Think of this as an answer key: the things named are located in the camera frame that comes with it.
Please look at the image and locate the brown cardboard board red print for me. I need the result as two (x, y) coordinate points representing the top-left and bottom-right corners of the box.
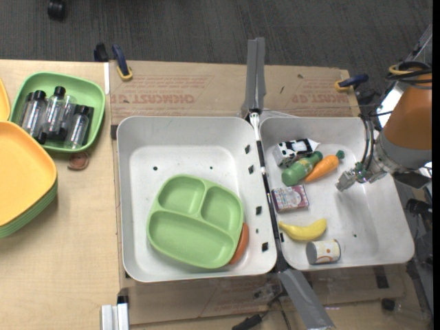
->
(109, 59), (405, 325)

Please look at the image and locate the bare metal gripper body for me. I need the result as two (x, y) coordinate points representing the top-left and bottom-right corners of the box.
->
(355, 159), (396, 184)

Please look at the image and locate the orange sausage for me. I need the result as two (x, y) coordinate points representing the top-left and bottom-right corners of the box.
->
(228, 222), (250, 265)

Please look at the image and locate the green plate stack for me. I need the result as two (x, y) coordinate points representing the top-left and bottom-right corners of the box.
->
(0, 180), (59, 239)

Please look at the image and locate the black and white cow carton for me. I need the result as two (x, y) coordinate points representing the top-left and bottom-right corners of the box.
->
(272, 137), (321, 167)

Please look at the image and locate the yellow banana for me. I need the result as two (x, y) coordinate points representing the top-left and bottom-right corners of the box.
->
(278, 217), (328, 242)

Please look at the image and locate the green divided plate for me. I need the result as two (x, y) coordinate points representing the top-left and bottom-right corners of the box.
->
(146, 174), (245, 270)

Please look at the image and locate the green bottle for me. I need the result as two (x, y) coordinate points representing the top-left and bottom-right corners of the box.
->
(281, 151), (324, 187)

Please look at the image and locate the white can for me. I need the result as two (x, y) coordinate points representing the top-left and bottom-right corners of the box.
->
(305, 238), (342, 265)

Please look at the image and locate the orange carrot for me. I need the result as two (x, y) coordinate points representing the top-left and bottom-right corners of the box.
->
(304, 150), (346, 184)

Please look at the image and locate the clear plastic bottle black cap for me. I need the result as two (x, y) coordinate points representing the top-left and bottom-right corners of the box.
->
(20, 90), (48, 138)
(64, 104), (91, 150)
(43, 85), (68, 138)

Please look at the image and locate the yellow plate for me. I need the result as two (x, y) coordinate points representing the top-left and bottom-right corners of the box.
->
(0, 77), (12, 122)
(0, 120), (58, 227)

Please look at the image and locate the green square plate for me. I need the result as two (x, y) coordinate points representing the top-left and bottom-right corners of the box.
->
(9, 71), (107, 155)

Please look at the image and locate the pink and purple carton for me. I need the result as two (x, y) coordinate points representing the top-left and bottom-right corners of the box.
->
(271, 184), (310, 214)

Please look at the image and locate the white plastic tray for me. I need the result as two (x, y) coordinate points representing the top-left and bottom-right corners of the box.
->
(258, 116), (416, 272)
(115, 115), (278, 283)

